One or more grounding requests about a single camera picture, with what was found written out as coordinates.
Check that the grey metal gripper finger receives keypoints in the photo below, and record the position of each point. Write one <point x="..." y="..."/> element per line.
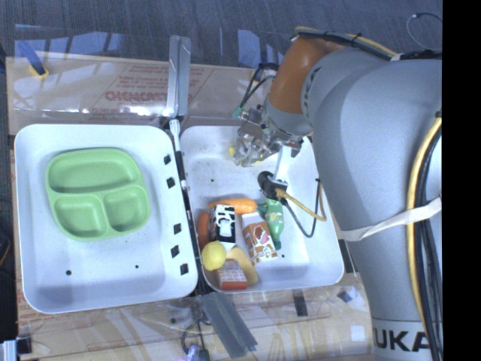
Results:
<point x="242" y="154"/>
<point x="263" y="152"/>

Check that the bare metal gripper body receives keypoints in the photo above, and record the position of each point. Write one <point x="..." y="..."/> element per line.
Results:
<point x="259" y="128"/>

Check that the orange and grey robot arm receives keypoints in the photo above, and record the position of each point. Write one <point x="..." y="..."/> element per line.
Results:
<point x="368" y="134"/>

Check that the small yellow toy food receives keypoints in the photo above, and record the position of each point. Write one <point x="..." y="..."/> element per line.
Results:
<point x="232" y="151"/>

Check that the white plastic tray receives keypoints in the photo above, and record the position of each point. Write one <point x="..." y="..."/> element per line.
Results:
<point x="218" y="171"/>
<point x="105" y="269"/>

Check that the orange carrot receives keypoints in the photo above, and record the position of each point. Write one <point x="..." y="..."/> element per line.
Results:
<point x="236" y="205"/>

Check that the green bottle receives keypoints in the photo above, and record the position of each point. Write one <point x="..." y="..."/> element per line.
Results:
<point x="275" y="220"/>

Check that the black and white milk carton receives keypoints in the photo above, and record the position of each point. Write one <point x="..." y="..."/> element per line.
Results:
<point x="223" y="224"/>

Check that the orange sausage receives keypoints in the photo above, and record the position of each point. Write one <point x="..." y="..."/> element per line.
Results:
<point x="203" y="229"/>

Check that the orange juice carton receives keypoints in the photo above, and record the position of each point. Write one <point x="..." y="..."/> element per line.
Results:
<point x="259" y="239"/>

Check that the yellow lemon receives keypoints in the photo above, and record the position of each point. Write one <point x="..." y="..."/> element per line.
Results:
<point x="213" y="255"/>

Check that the yellow banana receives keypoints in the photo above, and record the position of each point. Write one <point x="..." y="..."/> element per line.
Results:
<point x="246" y="263"/>

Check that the small red packet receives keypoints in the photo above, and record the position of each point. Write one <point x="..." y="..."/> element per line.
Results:
<point x="231" y="276"/>

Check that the brown cardboard board, red print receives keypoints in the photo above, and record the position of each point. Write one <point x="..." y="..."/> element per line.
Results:
<point x="124" y="88"/>

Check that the green divided plate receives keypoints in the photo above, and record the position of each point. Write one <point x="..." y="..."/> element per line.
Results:
<point x="94" y="171"/>

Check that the black cylinder on white bracket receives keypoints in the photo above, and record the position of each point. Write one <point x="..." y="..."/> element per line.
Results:
<point x="267" y="182"/>

